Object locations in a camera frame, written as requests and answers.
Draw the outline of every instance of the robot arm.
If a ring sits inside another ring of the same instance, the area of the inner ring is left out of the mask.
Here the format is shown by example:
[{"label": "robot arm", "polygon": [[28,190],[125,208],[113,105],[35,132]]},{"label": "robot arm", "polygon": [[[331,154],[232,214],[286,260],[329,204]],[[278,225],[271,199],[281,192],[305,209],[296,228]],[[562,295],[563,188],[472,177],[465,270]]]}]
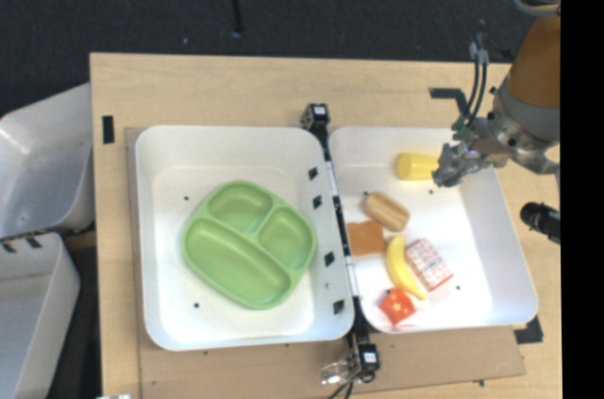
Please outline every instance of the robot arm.
[{"label": "robot arm", "polygon": [[560,143],[561,0],[514,2],[535,16],[535,21],[508,75],[495,91],[492,110],[482,118],[477,114],[488,56],[480,39],[471,44],[477,67],[475,86],[466,111],[452,127],[459,143],[443,146],[439,167],[433,173],[438,186],[455,186],[465,175],[490,165],[505,166],[509,159],[538,175],[560,174],[560,164],[549,160],[545,153]]}]

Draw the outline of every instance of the red toy food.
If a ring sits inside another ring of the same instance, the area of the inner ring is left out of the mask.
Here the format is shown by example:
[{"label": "red toy food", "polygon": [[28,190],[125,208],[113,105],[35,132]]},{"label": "red toy food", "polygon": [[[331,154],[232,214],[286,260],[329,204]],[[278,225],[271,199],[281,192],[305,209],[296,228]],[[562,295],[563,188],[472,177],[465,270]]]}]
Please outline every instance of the red toy food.
[{"label": "red toy food", "polygon": [[399,289],[390,289],[388,294],[379,304],[379,308],[388,315],[393,325],[402,322],[415,313],[415,305],[410,297]]}]

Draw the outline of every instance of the wooden table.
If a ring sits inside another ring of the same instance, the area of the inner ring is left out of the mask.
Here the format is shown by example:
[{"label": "wooden table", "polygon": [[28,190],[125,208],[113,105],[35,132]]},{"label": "wooden table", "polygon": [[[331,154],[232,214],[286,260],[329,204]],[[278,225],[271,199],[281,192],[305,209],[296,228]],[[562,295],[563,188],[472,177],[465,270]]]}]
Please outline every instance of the wooden table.
[{"label": "wooden table", "polygon": [[[497,86],[508,68],[492,64],[489,85]],[[458,116],[455,102],[432,99],[428,89],[459,88],[469,95],[472,80],[470,63],[92,54],[103,393],[143,399],[328,397],[334,388],[320,384],[318,367],[346,348],[344,340],[186,353],[154,345],[137,315],[126,129],[295,125],[308,103],[327,103],[331,128],[449,127]],[[487,98],[483,111],[490,105]],[[562,397],[560,247],[519,219],[528,201],[556,206],[557,185],[553,177],[513,163],[498,175],[539,296],[544,341],[519,347],[511,327],[375,334],[383,366],[355,394]]]}]

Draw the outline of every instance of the toy food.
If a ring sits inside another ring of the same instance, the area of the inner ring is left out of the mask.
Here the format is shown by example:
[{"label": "toy food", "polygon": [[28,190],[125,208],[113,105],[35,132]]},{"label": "toy food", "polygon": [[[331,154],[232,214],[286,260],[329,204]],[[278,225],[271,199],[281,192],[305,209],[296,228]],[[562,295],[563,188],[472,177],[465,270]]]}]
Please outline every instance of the toy food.
[{"label": "toy food", "polygon": [[432,179],[438,159],[419,153],[402,153],[396,159],[396,173],[401,179]]},{"label": "toy food", "polygon": [[388,243],[386,269],[397,288],[414,295],[420,300],[426,299],[427,295],[415,280],[411,268],[405,261],[405,239],[401,235],[396,235]]},{"label": "toy food", "polygon": [[354,256],[384,253],[386,241],[384,240],[383,226],[374,220],[362,223],[346,224],[350,249]]},{"label": "toy food", "polygon": [[388,294],[379,304],[379,308],[388,315],[393,325],[415,313],[415,305],[410,297],[399,289],[388,290]]},{"label": "toy food", "polygon": [[410,244],[405,250],[405,256],[409,266],[428,291],[433,291],[453,276],[443,257],[426,238]]},{"label": "toy food", "polygon": [[365,212],[390,231],[402,231],[409,221],[409,210],[381,191],[370,193],[365,199]]}]

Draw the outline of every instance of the white plastic bin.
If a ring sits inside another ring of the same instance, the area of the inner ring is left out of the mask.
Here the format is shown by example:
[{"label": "white plastic bin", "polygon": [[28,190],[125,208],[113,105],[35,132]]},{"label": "white plastic bin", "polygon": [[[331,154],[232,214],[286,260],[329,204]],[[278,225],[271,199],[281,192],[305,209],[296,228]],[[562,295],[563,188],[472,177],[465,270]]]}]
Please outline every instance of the white plastic bin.
[{"label": "white plastic bin", "polygon": [[61,237],[0,244],[0,399],[43,399],[80,280]]},{"label": "white plastic bin", "polygon": [[[156,126],[137,139],[135,157],[143,316],[159,346],[327,341],[350,329],[354,309],[344,251],[323,150],[312,134],[292,127]],[[224,297],[189,269],[180,250],[196,207],[236,179],[284,199],[317,235],[309,269],[275,308],[253,310]]]},{"label": "white plastic bin", "polygon": [[[427,300],[412,297],[416,312],[392,325],[378,308],[394,286],[384,256],[356,257],[363,314],[382,332],[525,324],[537,313],[537,294],[493,168],[468,175],[453,188],[438,188],[431,179],[398,178],[401,153],[438,157],[450,140],[445,128],[342,127],[330,137],[345,220],[369,220],[365,193],[385,192],[411,214],[402,232],[406,243],[428,239],[453,272]],[[395,234],[385,230],[384,236]]]},{"label": "white plastic bin", "polygon": [[0,238],[94,219],[90,84],[0,119]]}]

